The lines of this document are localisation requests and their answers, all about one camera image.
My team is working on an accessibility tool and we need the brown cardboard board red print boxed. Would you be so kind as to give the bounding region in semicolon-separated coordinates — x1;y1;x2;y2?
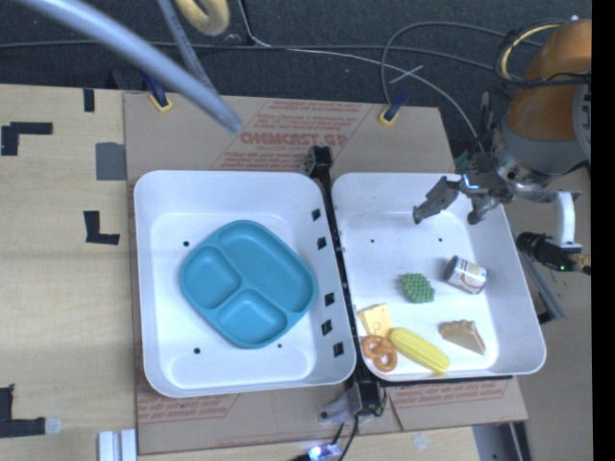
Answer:
122;92;529;455

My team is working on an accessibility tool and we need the orange pretzel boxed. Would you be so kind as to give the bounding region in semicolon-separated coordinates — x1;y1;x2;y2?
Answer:
360;334;400;374

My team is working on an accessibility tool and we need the white plastic tray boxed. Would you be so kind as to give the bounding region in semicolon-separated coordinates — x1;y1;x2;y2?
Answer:
331;172;548;382
133;169;357;399

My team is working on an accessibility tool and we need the yellow cheese wedge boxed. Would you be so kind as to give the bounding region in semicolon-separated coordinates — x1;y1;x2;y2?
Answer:
357;303;393;336

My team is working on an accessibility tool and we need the green grapes bunch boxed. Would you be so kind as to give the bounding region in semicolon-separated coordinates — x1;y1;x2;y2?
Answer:
400;272;436;304

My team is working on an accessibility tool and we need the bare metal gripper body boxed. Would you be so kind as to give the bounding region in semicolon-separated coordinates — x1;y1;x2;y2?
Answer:
459;153;554;205

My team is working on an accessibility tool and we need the beige pie slice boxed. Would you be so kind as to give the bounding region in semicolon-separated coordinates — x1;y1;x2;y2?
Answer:
438;319;487;356

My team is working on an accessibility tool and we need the black cylinder on white bracket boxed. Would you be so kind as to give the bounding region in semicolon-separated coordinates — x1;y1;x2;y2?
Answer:
516;190;585;271

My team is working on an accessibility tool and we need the blue divided plate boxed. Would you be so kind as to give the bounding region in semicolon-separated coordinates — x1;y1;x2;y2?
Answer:
179;219;319;350

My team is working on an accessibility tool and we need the yellow corn cob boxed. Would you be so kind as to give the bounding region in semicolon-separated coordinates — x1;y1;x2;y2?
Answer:
387;327;452;374

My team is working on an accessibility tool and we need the black block with thin wires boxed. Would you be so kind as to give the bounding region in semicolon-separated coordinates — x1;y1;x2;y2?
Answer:
346;376;385;415
303;145;334;180

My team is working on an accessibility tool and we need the small white labelled can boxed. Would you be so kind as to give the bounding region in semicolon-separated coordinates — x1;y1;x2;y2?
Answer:
443;255;488;296

